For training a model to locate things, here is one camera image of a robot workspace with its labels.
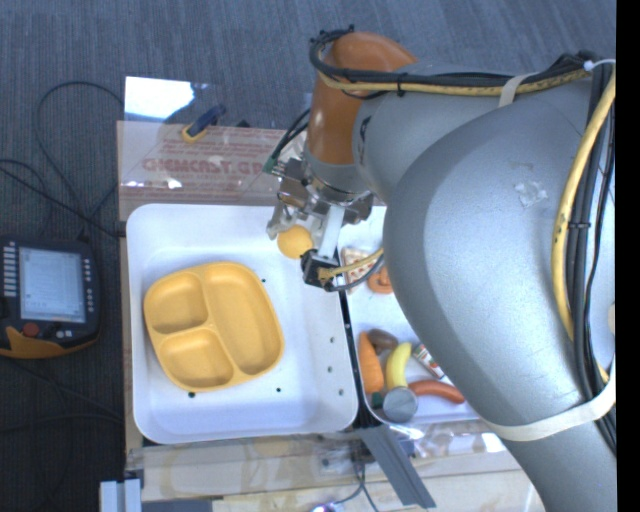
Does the brown cardboard board red print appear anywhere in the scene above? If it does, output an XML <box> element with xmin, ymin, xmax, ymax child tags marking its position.
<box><xmin>115</xmin><ymin>119</ymin><xmax>532</xmax><ymax>502</ymax></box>

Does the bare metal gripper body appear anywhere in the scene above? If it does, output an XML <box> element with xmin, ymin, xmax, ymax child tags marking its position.
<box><xmin>276</xmin><ymin>156</ymin><xmax>375</xmax><ymax>227</ymax></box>

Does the yellow banana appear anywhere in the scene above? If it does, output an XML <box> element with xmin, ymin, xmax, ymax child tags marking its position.
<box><xmin>384</xmin><ymin>341</ymin><xmax>413</xmax><ymax>392</ymax></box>

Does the orange carrot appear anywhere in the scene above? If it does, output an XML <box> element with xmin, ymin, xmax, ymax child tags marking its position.
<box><xmin>357</xmin><ymin>330</ymin><xmax>386</xmax><ymax>409</ymax></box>

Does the white red green carton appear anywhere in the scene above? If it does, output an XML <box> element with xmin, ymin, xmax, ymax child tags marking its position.
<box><xmin>411</xmin><ymin>343</ymin><xmax>447</xmax><ymax>381</ymax></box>

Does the yellow ball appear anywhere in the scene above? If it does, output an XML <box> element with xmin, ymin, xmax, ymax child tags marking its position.
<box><xmin>276</xmin><ymin>224</ymin><xmax>315</xmax><ymax>261</ymax></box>

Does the orange sausage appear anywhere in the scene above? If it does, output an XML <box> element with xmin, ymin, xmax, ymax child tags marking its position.
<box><xmin>407</xmin><ymin>379</ymin><xmax>467</xmax><ymax>406</ymax></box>

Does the brown potato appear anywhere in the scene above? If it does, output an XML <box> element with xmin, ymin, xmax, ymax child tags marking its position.
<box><xmin>368</xmin><ymin>328</ymin><xmax>400</xmax><ymax>356</ymax></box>

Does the toy pizza slice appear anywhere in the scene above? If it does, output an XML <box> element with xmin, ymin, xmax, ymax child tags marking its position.
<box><xmin>340</xmin><ymin>246</ymin><xmax>385</xmax><ymax>295</ymax></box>

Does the yellow divided plate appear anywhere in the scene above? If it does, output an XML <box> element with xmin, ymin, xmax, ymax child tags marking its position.
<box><xmin>142</xmin><ymin>260</ymin><xmax>287</xmax><ymax>393</ymax></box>

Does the white plastic tray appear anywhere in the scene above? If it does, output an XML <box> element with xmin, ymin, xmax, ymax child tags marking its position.
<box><xmin>125</xmin><ymin>201</ymin><xmax>361</xmax><ymax>446</ymax></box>
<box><xmin>341</xmin><ymin>204</ymin><xmax>482</xmax><ymax>427</ymax></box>

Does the orange doughnut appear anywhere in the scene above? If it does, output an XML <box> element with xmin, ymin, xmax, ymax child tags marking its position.
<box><xmin>366</xmin><ymin>265</ymin><xmax>396</xmax><ymax>295</ymax></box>

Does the grey can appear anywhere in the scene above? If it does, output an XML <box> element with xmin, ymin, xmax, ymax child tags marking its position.
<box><xmin>381</xmin><ymin>385</ymin><xmax>420</xmax><ymax>424</ymax></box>

